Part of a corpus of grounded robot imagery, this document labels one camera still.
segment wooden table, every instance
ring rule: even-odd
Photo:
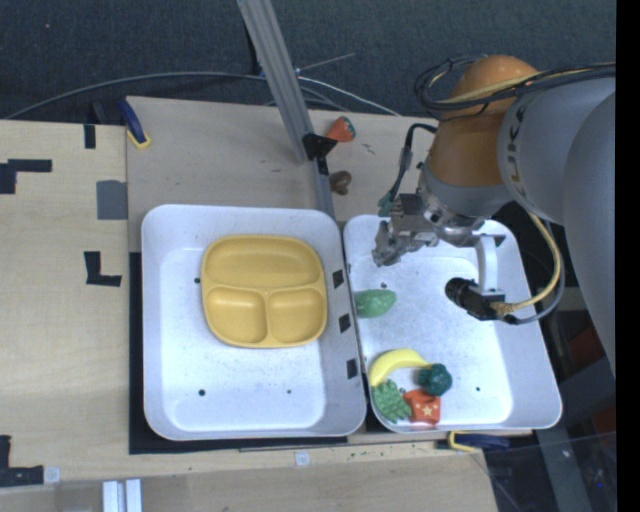
[[[298,482],[296,499],[316,503],[316,508],[293,503],[274,510],[371,505],[381,493],[377,479],[396,490],[407,487],[403,498],[400,491],[389,490],[389,496],[405,504],[413,499],[417,507],[425,503],[428,475],[430,489],[437,484],[444,490],[441,503],[460,503],[448,510],[496,510],[481,452],[460,456],[437,450],[433,439],[442,433],[409,439],[359,431],[344,446],[304,447],[310,460],[304,468],[296,467],[298,448],[129,455],[128,262],[129,252],[139,250],[141,215],[168,201],[309,208],[314,200],[310,177],[301,170],[305,164],[287,149],[276,109],[145,98],[130,102],[148,124],[157,115],[181,127],[184,118],[176,113],[185,110],[213,123],[213,132],[194,126],[195,135],[180,154],[173,151],[182,162],[181,179],[172,181],[175,162],[166,162],[171,151],[153,153],[154,145],[162,147],[162,132],[151,130],[152,146],[140,151],[119,126],[86,131],[75,124],[0,122],[0,164],[15,159],[52,163],[50,173],[18,172],[15,194],[0,195],[0,434],[12,436],[10,465],[57,467],[63,484],[145,478],[145,503],[171,502],[162,483],[169,478],[176,489],[181,482],[193,491],[193,510],[206,509],[195,504],[206,502],[206,493],[198,492],[214,473],[216,481],[229,485],[225,506],[230,510],[250,509],[255,493],[267,492],[264,482]],[[337,114],[312,111],[311,117],[321,134]],[[417,121],[367,114],[349,118],[357,138],[339,144],[328,157],[331,172],[346,169],[353,175],[349,194],[334,194],[340,222],[376,212],[378,197],[395,179],[404,133]],[[95,148],[87,147],[92,130]],[[430,135],[416,136],[415,154],[426,154],[430,142]],[[411,190],[415,179],[406,179],[403,190]],[[127,183],[128,220],[98,218],[97,184],[106,182]],[[120,286],[86,283],[88,251],[100,252],[101,274],[122,276]],[[242,482],[253,490],[241,493]],[[0,494],[0,505],[3,499],[17,504],[24,492]],[[275,504],[279,493],[271,492]],[[262,510],[270,510],[265,499]],[[390,509],[390,501],[379,502],[387,505],[369,508]]]

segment black mat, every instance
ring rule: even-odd
[[[142,257],[129,255],[130,310],[129,310],[129,453],[185,453],[229,448],[269,448],[282,446],[345,444],[346,437],[287,437],[269,439],[224,439],[212,441],[171,441],[156,434],[147,423],[143,402],[142,363]]]
[[[449,57],[509,54],[538,69],[616,58],[616,0],[273,0],[273,6],[302,76],[404,115],[424,113],[413,81]],[[0,19],[5,21],[0,116],[115,79],[252,69],[236,0],[22,0],[0,2]],[[302,85],[353,111],[381,113],[326,87]],[[443,81],[442,97],[449,85]],[[272,99],[268,88],[255,81],[164,78],[75,94],[21,119],[84,123],[96,99],[104,101],[108,116],[119,119],[115,104],[127,95],[245,104]]]

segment black cable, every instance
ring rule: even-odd
[[[409,129],[407,130],[407,135],[404,139],[404,147],[402,148],[402,154],[400,157],[400,168],[398,169],[398,176],[393,186],[388,192],[390,201],[393,201],[396,198],[396,195],[398,194],[398,190],[400,190],[400,184],[402,183],[402,179],[404,178],[405,173],[407,172],[407,170],[409,169],[409,166],[411,165],[411,158],[412,158],[411,146],[413,145],[413,133],[417,128],[426,130],[430,133],[436,133],[438,131],[438,128],[436,128],[435,126],[432,126],[429,124],[423,124],[423,123],[415,123],[409,127]]]
[[[22,110],[18,110],[8,116],[4,117],[4,119],[16,119],[20,116],[33,112],[34,110],[38,110],[40,108],[51,105],[52,103],[56,103],[58,101],[62,101],[74,96],[78,96],[80,94],[84,94],[87,92],[97,91],[99,89],[104,89],[107,87],[112,87],[115,85],[123,85],[134,82],[142,82],[146,80],[163,80],[163,79],[172,79],[172,78],[236,78],[239,80],[254,80],[261,83],[267,83],[267,79],[263,76],[255,76],[255,75],[246,75],[242,73],[227,73],[223,71],[175,71],[169,73],[154,73],[149,75],[138,75],[127,78],[118,78],[115,80],[108,80],[106,82],[101,82],[98,84],[88,85],[86,87],[80,87],[78,89],[74,89],[72,91],[68,91],[63,94],[59,94],[58,96],[54,96],[47,100],[41,101],[29,107],[23,108]],[[309,89],[307,87],[301,87],[302,91],[305,91],[309,94],[312,94],[319,98],[320,100],[326,101],[327,103],[333,103],[326,96],[320,94],[313,89]]]
[[[461,114],[459,116],[451,116],[451,117],[447,117],[446,119],[440,119],[441,123],[448,123],[449,121],[453,121],[454,119],[466,119],[469,117],[478,117],[480,114],[482,114],[485,110],[487,110],[487,108],[489,107],[489,103],[485,103],[484,105],[482,105],[482,108],[480,108],[480,110],[478,110],[477,112],[474,112],[473,114]]]
[[[434,66],[418,75],[414,82],[414,93],[420,103],[432,115],[436,113],[455,111],[486,105],[493,101],[522,96],[535,91],[559,87],[584,80],[615,77],[615,63],[597,63],[587,66],[564,66],[548,71],[542,71],[534,76],[524,77],[522,81],[511,84],[491,94],[471,100],[445,102],[433,100],[428,94],[429,88],[440,78],[460,67],[466,67],[482,57],[461,57],[448,59],[438,66]]]

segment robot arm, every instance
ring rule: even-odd
[[[466,70],[451,98],[431,100],[433,82],[459,67]],[[439,241],[485,250],[479,228],[516,200],[532,218],[564,226],[613,366],[615,64],[539,73],[513,57],[491,56],[448,61],[419,81],[417,92],[441,114],[440,124],[415,194],[396,196],[394,186],[381,200],[389,220],[376,236],[376,264],[395,264]],[[407,154],[405,144],[399,179]],[[481,285],[452,279],[446,294],[480,319],[505,319],[505,310],[494,309],[504,295]]]

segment white tray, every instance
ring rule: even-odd
[[[328,296],[319,339],[252,349],[213,335],[195,279],[209,244],[235,234],[292,236],[316,250]],[[159,206],[142,223],[142,272],[144,410],[159,435],[343,436],[360,426],[365,390],[340,232],[330,217],[314,210]],[[343,282],[336,287],[334,273],[340,272]]]
[[[408,420],[393,424],[379,416],[382,424],[399,433],[554,425],[562,403],[538,322],[513,326],[480,321],[445,296],[445,285],[453,277],[477,281],[474,249],[441,242],[403,255],[396,265],[376,267],[371,250],[381,220],[372,215],[355,217],[344,230],[351,290],[386,286],[398,295],[387,314],[357,320],[366,367],[387,350],[413,348],[425,360],[443,363],[453,376],[452,388],[441,398],[441,419],[435,427]],[[498,286],[506,292],[507,301],[530,297],[513,234],[495,221],[487,221],[482,232],[506,236],[497,257]],[[517,314],[534,313],[530,306]],[[416,373],[415,369],[396,370],[390,378],[409,391],[419,387]]]

